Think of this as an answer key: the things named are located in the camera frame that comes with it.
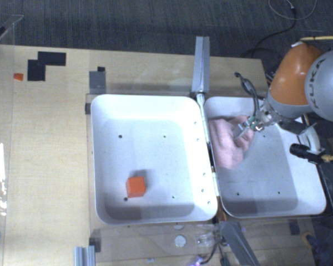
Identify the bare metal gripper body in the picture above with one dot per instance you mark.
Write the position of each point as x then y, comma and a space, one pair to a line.
263, 119

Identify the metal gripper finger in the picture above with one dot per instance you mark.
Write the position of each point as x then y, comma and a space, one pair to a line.
249, 133
240, 128

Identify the pale pink cloth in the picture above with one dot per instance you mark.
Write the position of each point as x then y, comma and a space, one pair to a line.
224, 143

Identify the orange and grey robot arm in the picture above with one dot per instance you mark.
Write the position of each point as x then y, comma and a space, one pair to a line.
294, 79

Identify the white plastic tray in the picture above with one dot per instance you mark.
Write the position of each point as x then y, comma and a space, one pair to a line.
266, 176
155, 154

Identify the orange cube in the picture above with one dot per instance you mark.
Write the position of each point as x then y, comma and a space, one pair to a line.
136, 186

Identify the black cylinder on white bracket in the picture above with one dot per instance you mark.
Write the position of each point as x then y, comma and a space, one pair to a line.
305, 150

